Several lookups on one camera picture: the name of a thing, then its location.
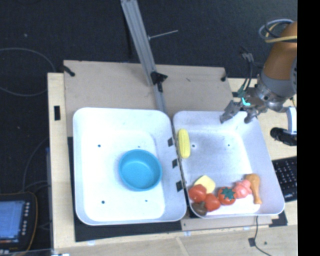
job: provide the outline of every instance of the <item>computer keyboard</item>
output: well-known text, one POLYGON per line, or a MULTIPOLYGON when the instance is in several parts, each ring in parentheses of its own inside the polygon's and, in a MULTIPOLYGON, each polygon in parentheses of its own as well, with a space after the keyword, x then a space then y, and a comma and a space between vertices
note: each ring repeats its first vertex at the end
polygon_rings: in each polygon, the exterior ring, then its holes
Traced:
POLYGON ((297 200, 297 156, 276 159, 272 163, 282 189, 284 201, 297 200))

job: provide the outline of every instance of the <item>toy chicken leg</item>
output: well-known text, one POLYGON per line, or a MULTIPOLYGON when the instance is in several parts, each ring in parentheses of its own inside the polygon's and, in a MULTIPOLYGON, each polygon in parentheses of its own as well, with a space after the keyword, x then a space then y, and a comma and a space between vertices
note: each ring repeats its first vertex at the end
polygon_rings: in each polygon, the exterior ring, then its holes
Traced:
POLYGON ((260 177, 255 173, 251 173, 247 174, 245 179, 251 182, 250 188, 252 190, 254 204, 261 205, 262 201, 259 196, 260 177))

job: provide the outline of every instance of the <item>wooden table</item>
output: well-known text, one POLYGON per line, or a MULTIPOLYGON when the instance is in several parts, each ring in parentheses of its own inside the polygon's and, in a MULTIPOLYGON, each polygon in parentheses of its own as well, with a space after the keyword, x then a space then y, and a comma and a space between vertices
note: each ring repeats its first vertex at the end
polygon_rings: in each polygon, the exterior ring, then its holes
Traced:
MULTIPOLYGON (((249 238, 255 217, 181 220, 181 231, 121 236, 75 242, 67 138, 72 137, 73 113, 82 107, 156 109, 140 64, 66 60, 69 73, 48 74, 53 249, 72 255, 256 255, 249 238)), ((157 65, 168 76, 163 83, 168 116, 180 110, 223 111, 243 79, 227 79, 222 67, 157 65)), ((274 141, 273 127, 287 128, 286 114, 261 114, 260 126, 272 160, 297 155, 297 147, 274 141)), ((287 226, 269 227, 278 216, 260 216, 256 239, 272 255, 298 254, 297 202, 285 204, 287 226)))

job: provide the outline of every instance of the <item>toy tomato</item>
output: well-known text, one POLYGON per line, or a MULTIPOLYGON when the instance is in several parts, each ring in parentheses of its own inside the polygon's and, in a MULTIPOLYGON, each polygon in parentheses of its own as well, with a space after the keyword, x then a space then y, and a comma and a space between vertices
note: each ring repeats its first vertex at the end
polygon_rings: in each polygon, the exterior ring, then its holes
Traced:
POLYGON ((195 203, 200 203, 201 201, 205 200, 207 189, 201 184, 194 185, 189 189, 188 194, 195 203))
POLYGON ((212 212, 214 210, 219 209, 221 203, 219 199, 212 193, 208 193, 204 199, 204 207, 208 210, 208 212, 212 212))
POLYGON ((236 192, 227 186, 223 186, 218 190, 218 199, 223 205, 232 205, 236 201, 236 192))

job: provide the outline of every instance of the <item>metal pole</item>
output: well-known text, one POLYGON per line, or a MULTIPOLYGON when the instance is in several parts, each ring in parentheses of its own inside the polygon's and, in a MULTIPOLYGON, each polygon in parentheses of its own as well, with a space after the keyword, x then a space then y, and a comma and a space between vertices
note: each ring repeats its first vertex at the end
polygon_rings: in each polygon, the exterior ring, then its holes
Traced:
POLYGON ((149 38, 141 17, 140 9, 137 0, 121 0, 122 10, 129 27, 135 49, 139 60, 142 64, 147 84, 153 86, 155 101, 157 108, 167 113, 163 93, 154 86, 151 73, 157 72, 154 57, 150 48, 149 38))

